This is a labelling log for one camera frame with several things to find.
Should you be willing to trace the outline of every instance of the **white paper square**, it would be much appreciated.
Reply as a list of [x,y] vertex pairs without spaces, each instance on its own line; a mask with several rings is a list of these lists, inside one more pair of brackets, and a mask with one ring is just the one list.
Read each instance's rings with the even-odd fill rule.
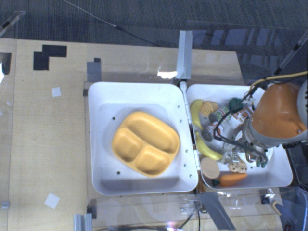
[[53,97],[61,96],[61,89],[60,89],[60,87],[52,88],[52,96]]
[[59,202],[60,198],[57,197],[56,195],[50,193],[45,201],[45,205],[47,205],[48,207],[55,209],[58,202]]

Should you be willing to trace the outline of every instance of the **yellow cable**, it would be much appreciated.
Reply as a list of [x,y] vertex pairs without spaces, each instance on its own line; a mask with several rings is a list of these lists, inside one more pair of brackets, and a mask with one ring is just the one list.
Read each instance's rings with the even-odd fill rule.
[[266,77],[264,79],[259,79],[257,81],[255,81],[249,88],[249,90],[252,89],[252,87],[254,87],[256,84],[259,84],[263,81],[267,81],[267,80],[271,80],[271,79],[283,79],[283,78],[293,78],[293,77],[298,77],[298,76],[303,76],[303,75],[307,75],[307,71],[303,71],[303,72],[298,72],[298,73],[294,73],[294,74],[289,74],[289,75],[280,75],[280,76],[270,76],[270,77]]

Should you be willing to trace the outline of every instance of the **orange carrot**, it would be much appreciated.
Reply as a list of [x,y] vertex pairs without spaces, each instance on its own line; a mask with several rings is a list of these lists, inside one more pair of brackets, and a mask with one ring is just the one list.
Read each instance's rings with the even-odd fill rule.
[[226,175],[222,175],[219,181],[222,187],[229,187],[229,186],[232,186],[238,183],[239,181],[241,181],[242,179],[246,177],[247,177],[247,174],[244,174],[244,173],[226,174]]

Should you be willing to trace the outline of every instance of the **orange plate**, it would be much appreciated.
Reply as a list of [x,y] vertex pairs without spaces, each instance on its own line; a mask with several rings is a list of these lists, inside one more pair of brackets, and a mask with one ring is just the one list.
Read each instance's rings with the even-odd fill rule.
[[180,138],[166,123],[148,113],[128,115],[112,139],[112,151],[135,171],[154,177],[162,174],[179,151]]

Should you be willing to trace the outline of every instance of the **banana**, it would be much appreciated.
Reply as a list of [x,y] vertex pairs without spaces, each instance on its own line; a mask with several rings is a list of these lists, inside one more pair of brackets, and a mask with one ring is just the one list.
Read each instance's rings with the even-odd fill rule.
[[219,154],[218,152],[215,152],[211,150],[205,142],[201,139],[199,132],[196,132],[196,144],[197,144],[197,149],[200,151],[200,153],[203,156],[210,157],[214,160],[220,160],[222,158],[222,155]]
[[192,123],[202,129],[200,119],[199,119],[199,111],[203,104],[202,99],[197,99],[191,104],[191,114],[192,114]]

